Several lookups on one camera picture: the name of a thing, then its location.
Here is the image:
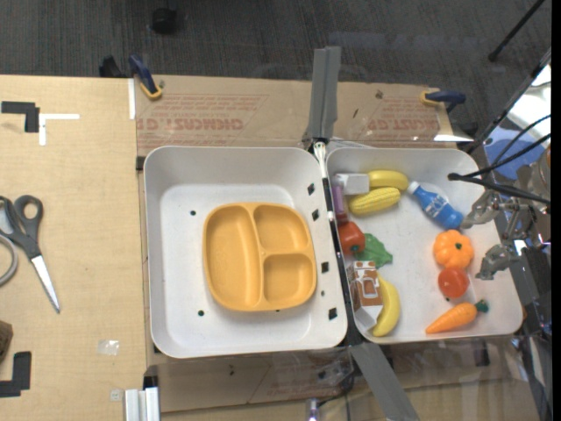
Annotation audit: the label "blue bottle white cap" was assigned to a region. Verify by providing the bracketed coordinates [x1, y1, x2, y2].
[407, 181, 465, 231]

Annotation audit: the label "white plastic tray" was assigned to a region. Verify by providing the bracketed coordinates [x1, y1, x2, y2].
[325, 146, 525, 346]
[143, 146, 349, 360]

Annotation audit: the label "orange pumpkin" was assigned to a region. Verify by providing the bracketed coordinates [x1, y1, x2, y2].
[433, 229, 475, 271]

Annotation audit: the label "red tomato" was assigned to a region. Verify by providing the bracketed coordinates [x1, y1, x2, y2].
[437, 268, 471, 300]

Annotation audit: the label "brown cardboard board red print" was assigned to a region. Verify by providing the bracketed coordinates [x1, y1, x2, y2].
[134, 75, 541, 414]

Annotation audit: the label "yellow corn cob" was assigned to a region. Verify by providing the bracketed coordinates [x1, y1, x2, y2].
[348, 186, 402, 218]

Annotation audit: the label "orange carrot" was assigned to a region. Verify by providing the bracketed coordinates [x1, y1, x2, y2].
[424, 299, 490, 336]

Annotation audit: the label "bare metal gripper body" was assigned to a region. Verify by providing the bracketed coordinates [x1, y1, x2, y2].
[494, 190, 551, 253]

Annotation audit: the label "yellow banana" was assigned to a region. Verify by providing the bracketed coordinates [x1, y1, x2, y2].
[372, 275, 402, 338]
[366, 169, 410, 192]

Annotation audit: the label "brown and white carton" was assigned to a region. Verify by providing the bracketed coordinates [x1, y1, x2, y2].
[345, 260, 385, 331]

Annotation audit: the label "red pepper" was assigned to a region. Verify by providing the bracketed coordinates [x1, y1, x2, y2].
[337, 220, 366, 255]

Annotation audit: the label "grey handled scissors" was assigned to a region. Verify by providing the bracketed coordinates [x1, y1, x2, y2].
[0, 194, 61, 315]

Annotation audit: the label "white box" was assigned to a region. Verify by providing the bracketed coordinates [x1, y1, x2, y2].
[335, 173, 371, 196]

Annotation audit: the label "purple bottle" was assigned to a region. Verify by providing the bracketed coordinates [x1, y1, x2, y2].
[331, 185, 351, 225]

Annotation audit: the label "orange divided plate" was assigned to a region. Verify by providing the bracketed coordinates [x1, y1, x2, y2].
[202, 203, 318, 312]

